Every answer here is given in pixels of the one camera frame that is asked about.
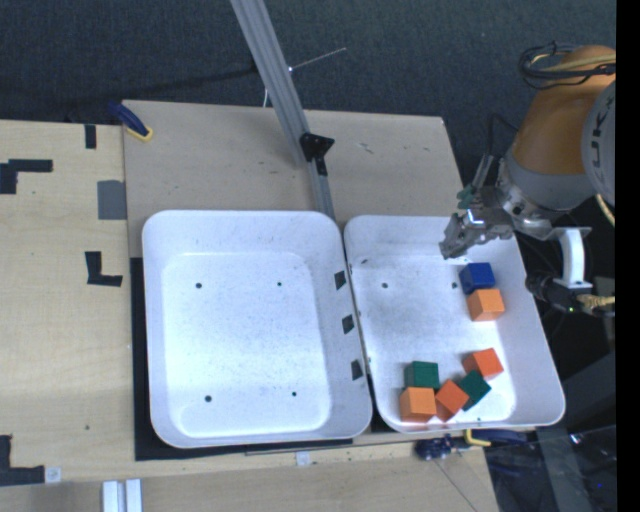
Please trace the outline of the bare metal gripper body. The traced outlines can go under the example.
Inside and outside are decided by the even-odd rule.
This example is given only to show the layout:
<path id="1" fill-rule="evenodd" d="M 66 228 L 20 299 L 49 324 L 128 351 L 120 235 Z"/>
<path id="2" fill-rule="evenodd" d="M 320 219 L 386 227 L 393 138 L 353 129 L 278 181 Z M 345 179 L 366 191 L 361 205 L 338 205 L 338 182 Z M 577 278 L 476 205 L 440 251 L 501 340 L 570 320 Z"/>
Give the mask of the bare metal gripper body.
<path id="1" fill-rule="evenodd" d="M 553 230 L 554 213 L 517 192 L 477 191 L 462 205 L 464 230 L 481 231 L 477 245 L 515 233 L 545 240 Z"/>

